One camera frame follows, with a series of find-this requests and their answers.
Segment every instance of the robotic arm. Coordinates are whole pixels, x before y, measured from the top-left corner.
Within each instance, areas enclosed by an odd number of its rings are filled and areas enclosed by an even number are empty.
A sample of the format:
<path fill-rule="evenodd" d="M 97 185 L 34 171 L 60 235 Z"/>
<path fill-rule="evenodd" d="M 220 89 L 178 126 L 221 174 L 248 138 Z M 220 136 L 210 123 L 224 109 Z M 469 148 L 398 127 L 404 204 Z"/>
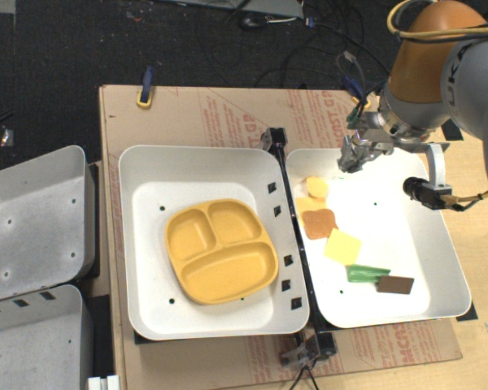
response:
<path fill-rule="evenodd" d="M 393 25 L 408 6 L 426 1 L 408 32 Z M 488 176 L 488 24 L 475 10 L 452 0 L 406 0 L 387 19 L 389 30 L 403 39 L 388 81 L 375 89 L 377 111 L 364 111 L 368 94 L 347 117 L 353 136 L 345 136 L 338 160 L 344 172 L 394 148 L 426 153 L 430 180 L 408 178 L 404 191 L 432 209 L 465 210 L 445 182 L 443 151 L 448 143 L 426 143 L 431 132 L 452 119 L 484 145 Z"/>

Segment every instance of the cardboard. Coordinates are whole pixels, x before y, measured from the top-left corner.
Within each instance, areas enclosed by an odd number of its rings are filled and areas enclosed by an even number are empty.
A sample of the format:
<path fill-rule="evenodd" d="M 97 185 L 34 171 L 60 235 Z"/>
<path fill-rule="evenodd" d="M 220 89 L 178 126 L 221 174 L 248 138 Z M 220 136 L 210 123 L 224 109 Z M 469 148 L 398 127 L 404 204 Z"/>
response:
<path fill-rule="evenodd" d="M 325 90 L 154 87 L 152 105 L 143 110 L 136 104 L 138 90 L 132 85 L 100 88 L 112 328 L 115 368 L 121 387 L 128 390 L 208 390 L 250 385 L 258 385 L 257 389 L 288 388 L 289 383 L 269 384 L 291 381 L 298 373 L 297 369 L 280 364 L 280 355 L 295 348 L 291 336 L 138 343 L 127 315 L 118 161 L 132 145 L 259 147 L 260 136 L 268 127 L 285 128 L 288 150 L 339 147 L 346 134 L 345 118 L 352 107 L 351 96 L 344 91 Z M 484 250 L 488 254 L 488 243 Z M 464 384 L 466 388 L 473 388 L 474 384 L 488 388 L 488 374 L 474 378 L 473 374 L 467 374 L 466 365 L 456 364 L 451 375 L 443 367 L 428 367 L 430 363 L 463 357 L 455 333 L 460 329 L 453 323 L 455 320 L 445 319 L 338 330 L 334 333 L 338 354 L 318 362 L 313 374 L 343 377 L 346 380 L 343 383 L 350 384 L 341 388 L 356 388 L 358 383 L 384 389 L 403 385 L 426 388 L 426 384 L 430 388 L 445 388 L 444 383 L 449 388 L 461 388 Z M 484 340 L 482 345 L 487 352 L 486 337 L 481 334 L 478 339 Z M 398 375 L 401 379 L 392 379 L 394 374 L 375 373 L 418 364 L 437 368 L 434 371 L 446 375 L 446 381 L 438 384 L 434 375 L 425 374 L 412 383 L 408 378 L 412 372 L 401 372 Z M 479 371 L 488 371 L 488 362 L 479 362 L 477 366 Z M 369 374 L 373 376 L 345 375 L 362 371 L 371 371 Z M 373 377 L 388 381 L 376 384 L 376 380 L 372 382 Z"/>

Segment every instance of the black hole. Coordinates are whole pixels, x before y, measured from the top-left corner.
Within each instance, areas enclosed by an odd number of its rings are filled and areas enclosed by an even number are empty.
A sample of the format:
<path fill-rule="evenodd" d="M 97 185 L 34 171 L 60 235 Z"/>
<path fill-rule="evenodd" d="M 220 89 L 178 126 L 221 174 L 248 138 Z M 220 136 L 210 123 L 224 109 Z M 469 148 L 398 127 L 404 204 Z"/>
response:
<path fill-rule="evenodd" d="M 53 301 L 56 297 L 51 292 L 41 292 L 41 297 L 43 297 L 46 301 Z"/>
<path fill-rule="evenodd" d="M 24 299 L 18 299 L 16 301 L 13 301 L 19 308 L 24 308 L 25 306 L 29 306 L 29 303 L 24 301 Z"/>
<path fill-rule="evenodd" d="M 291 280 L 282 280 L 282 292 L 291 289 Z"/>
<path fill-rule="evenodd" d="M 301 297 L 295 297 L 294 299 L 291 299 L 291 310 L 295 310 L 302 307 L 302 298 Z"/>

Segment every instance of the yellow plate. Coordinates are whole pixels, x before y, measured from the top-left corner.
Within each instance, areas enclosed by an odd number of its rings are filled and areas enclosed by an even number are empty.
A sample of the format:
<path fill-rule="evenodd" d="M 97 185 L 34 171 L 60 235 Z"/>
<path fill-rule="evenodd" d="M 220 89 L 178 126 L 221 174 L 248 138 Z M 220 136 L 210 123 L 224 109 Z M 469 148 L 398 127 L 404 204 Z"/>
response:
<path fill-rule="evenodd" d="M 168 220 L 165 236 L 176 277 L 197 303 L 234 301 L 277 277 L 277 252 L 243 202 L 220 199 L 186 208 Z"/>

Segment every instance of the table surface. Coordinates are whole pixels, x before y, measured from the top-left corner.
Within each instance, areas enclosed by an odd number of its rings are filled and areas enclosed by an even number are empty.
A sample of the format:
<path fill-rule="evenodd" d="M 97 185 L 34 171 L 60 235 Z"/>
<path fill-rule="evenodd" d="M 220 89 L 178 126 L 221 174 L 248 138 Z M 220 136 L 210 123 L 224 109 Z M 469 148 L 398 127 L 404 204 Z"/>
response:
<path fill-rule="evenodd" d="M 121 388 L 127 388 L 128 390 L 140 390 L 134 386 L 127 386 L 127 375 L 132 374 L 131 371 L 143 371 L 146 368 L 146 363 L 144 358 L 139 358 L 143 357 L 140 353 L 137 354 L 137 359 L 133 359 L 133 353 L 128 351 L 124 344 L 127 335 L 131 333 L 131 329 L 124 325 L 123 320 L 126 319 L 126 313 L 124 313 L 124 306 L 120 304 L 121 301 L 126 299 L 126 286 L 120 281 L 118 277 L 120 273 L 117 270 L 120 256 L 116 255 L 114 244 L 116 237 L 119 239 L 119 235 L 122 236 L 122 232 L 120 232 L 120 222 L 115 221 L 113 218 L 113 207 L 116 204 L 111 202 L 111 190 L 113 189 L 111 181 L 117 175 L 112 171 L 110 162 L 118 159 L 120 153 L 131 145 L 224 145 L 224 138 L 232 137 L 230 134 L 229 136 L 219 135 L 218 139 L 210 138 L 210 135 L 207 134 L 209 128 L 207 130 L 206 126 L 204 129 L 196 130 L 194 128 L 195 123 L 181 122 L 181 114 L 178 113 L 191 108 L 188 101 L 185 102 L 181 100 L 181 97 L 178 97 L 182 93 L 181 89 L 174 87 L 158 87 L 154 89 L 154 101 L 151 109 L 158 109 L 161 119 L 156 119 L 152 114 L 152 110 L 147 110 L 145 113 L 137 108 L 135 103 L 137 91 L 138 87 L 136 86 L 107 85 L 100 89 L 102 186 L 105 192 L 105 226 L 108 243 L 106 259 L 111 273 L 110 293 L 115 372 L 120 376 Z M 206 91 L 209 92 L 211 89 L 188 89 L 186 93 Z M 288 90 L 278 89 L 216 89 L 215 91 L 228 105 L 236 106 L 247 103 L 249 105 L 248 108 L 255 112 L 254 117 L 258 118 L 259 122 L 253 133 L 255 139 L 256 132 L 262 130 L 261 124 L 262 127 L 264 125 L 283 127 L 289 121 L 284 120 L 279 115 L 270 115 L 271 105 L 281 109 L 281 101 L 285 99 L 289 100 L 289 108 L 292 109 L 298 92 L 296 90 L 290 90 L 289 94 L 287 92 Z M 345 100 L 346 104 L 347 97 L 343 96 L 342 92 L 327 93 L 333 93 L 335 97 L 339 96 L 338 98 Z M 200 97 L 197 98 L 196 102 L 199 105 L 196 108 L 206 114 L 206 106 L 203 105 Z M 260 111 L 264 112 L 264 118 L 261 117 Z M 488 181 L 484 168 L 481 141 L 465 133 L 463 135 L 464 141 L 451 143 L 445 154 L 445 162 L 447 183 L 453 186 L 455 195 L 467 197 L 486 191 Z M 294 141 L 294 143 L 291 143 L 293 148 L 298 147 L 297 137 L 298 133 L 292 139 Z M 435 132 L 432 139 L 436 142 L 444 141 L 441 132 Z M 322 140 L 319 136 L 320 145 L 325 147 L 325 142 L 322 143 Z M 235 145 L 239 141 L 230 141 L 230 143 Z M 240 143 L 246 144 L 246 141 L 240 139 Z M 443 211 L 443 217 L 463 267 L 477 311 L 477 319 L 463 322 L 452 321 L 463 357 L 459 360 L 448 362 L 318 377 L 317 383 L 320 389 L 488 389 L 488 199 L 477 203 L 466 212 Z M 188 366 L 182 366 L 177 374 L 188 374 Z M 292 382 L 267 383 L 247 386 L 246 388 L 250 390 L 286 390 L 290 388 L 291 384 Z M 298 384 L 297 388 L 309 389 L 313 387 L 311 381 L 305 379 Z"/>

